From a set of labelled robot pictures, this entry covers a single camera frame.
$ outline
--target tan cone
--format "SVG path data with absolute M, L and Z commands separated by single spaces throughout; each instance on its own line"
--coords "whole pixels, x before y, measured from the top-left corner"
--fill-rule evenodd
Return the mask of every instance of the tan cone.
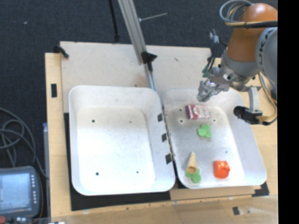
M 197 171 L 196 154 L 194 152 L 192 152 L 190 154 L 190 158 L 189 158 L 189 161 L 187 164 L 186 171 L 189 174 L 195 174 Z

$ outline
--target screen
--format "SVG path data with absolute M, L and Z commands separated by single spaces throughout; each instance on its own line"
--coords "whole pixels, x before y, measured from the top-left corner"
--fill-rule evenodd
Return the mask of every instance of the screen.
M 31 210 L 30 174 L 0 175 L 0 213 Z

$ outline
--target robotic hand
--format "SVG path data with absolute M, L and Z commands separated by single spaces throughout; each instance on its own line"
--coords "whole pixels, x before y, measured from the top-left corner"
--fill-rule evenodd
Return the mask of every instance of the robotic hand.
M 227 7 L 227 15 L 224 17 L 223 10 Z M 242 14 L 236 21 L 234 16 L 239 12 Z M 246 86 L 246 83 L 256 75 L 262 83 L 261 72 L 269 80 L 277 96 L 278 11 L 263 3 L 231 0 L 221 6 L 220 17 L 226 25 L 234 27 L 234 30 L 218 67 L 213 67 L 215 51 L 212 49 L 213 57 L 203 70 L 203 77 L 207 79 L 200 82 L 197 99 L 205 102 L 221 91 L 228 91 L 230 87 L 248 92 L 250 108 L 238 106 L 234 109 L 234 114 L 250 124 L 269 125 L 277 118 L 276 105 L 271 99 L 275 112 L 270 117 L 263 116 L 263 112 L 258 109 L 257 92 L 260 88 L 265 91 L 264 86 Z M 215 31 L 210 33 L 210 37 L 214 46 L 219 44 Z

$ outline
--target wooden table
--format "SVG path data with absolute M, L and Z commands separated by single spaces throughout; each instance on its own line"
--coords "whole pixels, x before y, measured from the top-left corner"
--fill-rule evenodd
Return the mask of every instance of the wooden table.
M 111 61 L 115 63 L 124 57 L 129 57 L 129 60 L 135 62 L 135 54 L 130 45 L 120 44 L 94 44 L 94 43 L 76 43 L 76 42 L 62 42 L 61 46 L 71 48 L 73 46 L 81 46 L 80 49 L 84 48 L 86 51 L 90 51 L 90 48 L 94 49 L 95 46 L 100 46 L 102 52 L 112 52 L 111 48 L 116 47 L 117 54 L 112 54 Z M 165 90 L 168 86 L 176 88 L 180 86 L 179 79 L 174 79 L 174 82 L 170 82 L 165 85 L 161 83 L 161 80 L 165 80 L 166 76 L 171 74 L 163 74 L 161 69 L 163 66 L 172 65 L 173 70 L 176 70 L 180 74 L 184 74 L 189 77 L 186 79 L 188 82 L 181 84 L 184 87 L 197 88 L 200 79 L 201 68 L 199 72 L 195 74 L 193 71 L 188 69 L 182 70 L 183 65 L 185 68 L 188 64 L 199 62 L 201 66 L 206 64 L 206 58 L 209 56 L 209 49 L 206 48 L 180 48 L 180 47 L 159 47 L 159 46 L 148 46 L 150 53 L 158 55 L 157 60 L 154 61 L 155 77 L 157 78 L 157 87 L 161 87 L 160 93 Z M 45 70 L 46 70 L 46 86 L 47 86 L 47 122 L 49 131 L 49 161 L 50 161 L 50 210 L 51 217 L 53 220 L 75 220 L 78 223 L 92 223 L 93 220 L 105 217 L 112 220 L 115 217 L 122 218 L 122 223 L 132 223 L 134 220 L 136 223 L 139 218 L 146 223 L 155 223 L 155 219 L 151 218 L 151 214 L 155 213 L 158 215 L 157 218 L 169 217 L 169 223 L 185 223 L 184 220 L 188 220 L 188 217 L 182 218 L 182 213 L 188 212 L 187 207 L 190 207 L 192 218 L 199 215 L 198 208 L 214 208 L 217 207 L 222 209 L 225 213 L 231 212 L 231 208 L 226 210 L 225 206 L 229 207 L 233 205 L 258 205 L 258 203 L 267 203 L 264 208 L 270 209 L 271 218 L 276 218 L 276 203 L 278 201 L 278 154 L 277 154 L 277 122 L 271 126 L 256 125 L 252 126 L 253 132 L 261 152 L 264 165 L 267 170 L 267 186 L 270 191 L 268 197 L 255 197 L 254 194 L 257 187 L 235 187 L 235 188 L 217 188 L 217 189 L 206 189 L 202 190 L 190 190 L 190 189 L 177 189 L 174 187 L 170 190 L 171 200 L 166 202 L 156 203 L 142 203 L 132 205 L 119 205 L 103 208 L 94 208 L 89 210 L 71 210 L 70 202 L 70 186 L 69 186 L 69 171 L 67 165 L 67 152 L 65 143 L 65 127 L 64 127 L 64 97 L 65 94 L 63 89 L 63 74 L 62 74 L 62 61 L 65 59 L 61 54 L 58 53 L 46 53 L 45 54 Z M 57 88 L 57 95 L 53 97 L 52 87 L 55 84 Z M 251 81 L 251 84 L 258 85 L 258 81 Z M 260 109 L 264 111 L 264 115 L 271 115 L 273 108 L 268 102 L 264 93 L 259 92 L 260 95 Z M 241 96 L 245 104 L 249 104 L 249 98 L 247 93 L 241 93 Z

